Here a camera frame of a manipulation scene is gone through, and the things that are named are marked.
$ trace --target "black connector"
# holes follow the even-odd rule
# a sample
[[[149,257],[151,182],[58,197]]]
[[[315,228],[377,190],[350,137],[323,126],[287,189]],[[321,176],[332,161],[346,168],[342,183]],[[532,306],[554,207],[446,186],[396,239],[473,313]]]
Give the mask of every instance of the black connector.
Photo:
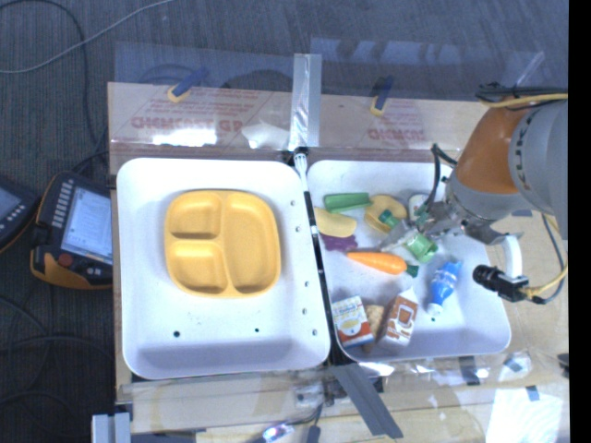
[[[472,273],[474,281],[486,289],[495,292],[509,302],[520,302],[527,298],[523,288],[529,283],[525,276],[511,278],[500,269],[489,266],[476,266]]]
[[[320,441],[320,427],[313,425],[308,430],[306,443],[319,443]]]

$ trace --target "white bottle cap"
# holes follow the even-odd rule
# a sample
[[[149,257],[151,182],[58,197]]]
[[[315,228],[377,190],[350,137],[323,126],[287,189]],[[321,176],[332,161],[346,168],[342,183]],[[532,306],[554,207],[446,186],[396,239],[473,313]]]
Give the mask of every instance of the white bottle cap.
[[[433,318],[437,317],[443,311],[443,307],[439,304],[427,305],[427,313]]]

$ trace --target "toy juice box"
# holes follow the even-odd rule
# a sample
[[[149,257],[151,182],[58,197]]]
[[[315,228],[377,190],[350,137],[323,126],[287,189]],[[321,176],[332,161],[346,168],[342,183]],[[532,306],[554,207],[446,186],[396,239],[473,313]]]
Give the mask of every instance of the toy juice box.
[[[332,318],[344,348],[374,341],[366,311],[359,295],[332,304]]]
[[[414,289],[399,293],[389,304],[388,319],[380,345],[406,346],[415,328],[418,300]]]

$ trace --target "blue clamp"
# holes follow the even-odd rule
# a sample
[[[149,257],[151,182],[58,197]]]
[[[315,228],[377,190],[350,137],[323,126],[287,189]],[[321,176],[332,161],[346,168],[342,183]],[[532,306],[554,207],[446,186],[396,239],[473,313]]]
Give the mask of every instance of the blue clamp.
[[[183,101],[190,93],[191,87],[199,84],[210,71],[206,67],[201,67],[181,80],[178,84],[168,90],[168,99],[171,102],[179,103]]]
[[[373,86],[371,93],[375,96],[369,111],[376,116],[382,116],[384,114],[386,101],[388,100],[388,94],[390,93],[393,82],[394,77],[388,76],[386,78],[379,78]]]

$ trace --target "white tray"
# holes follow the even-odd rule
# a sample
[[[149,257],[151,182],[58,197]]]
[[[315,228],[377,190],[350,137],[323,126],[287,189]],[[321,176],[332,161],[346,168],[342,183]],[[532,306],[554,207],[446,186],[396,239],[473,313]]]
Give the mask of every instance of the white tray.
[[[237,189],[267,201],[282,270],[266,293],[183,292],[164,257],[169,203],[194,189]],[[297,173],[280,162],[135,159],[117,176],[123,355],[147,379],[280,371],[320,365],[330,334]]]
[[[442,166],[441,170],[443,175],[449,175],[449,167]],[[406,204],[413,194],[430,191],[433,174],[432,163],[320,161],[308,170],[308,186],[315,207],[323,207],[323,198],[327,194],[347,192],[393,195]],[[443,188],[441,183],[437,199],[441,198]],[[374,247],[385,235],[365,223],[364,212],[364,209],[357,209],[343,214],[357,219],[355,237],[358,247]],[[502,300],[472,279],[472,271],[477,265],[489,265],[486,248],[479,242],[463,235],[446,236],[438,242],[435,257],[428,264],[419,265],[416,278],[406,273],[392,276],[365,267],[340,251],[328,251],[322,240],[320,243],[333,302],[360,295],[364,303],[386,305],[411,284],[419,299],[416,327],[407,347],[396,353],[378,346],[371,353],[358,347],[348,348],[345,352],[351,358],[362,362],[385,362],[451,357],[498,353],[508,346],[511,328]],[[433,322],[426,311],[428,286],[435,269],[448,259],[461,259],[463,265],[455,292],[445,301],[444,312]]]

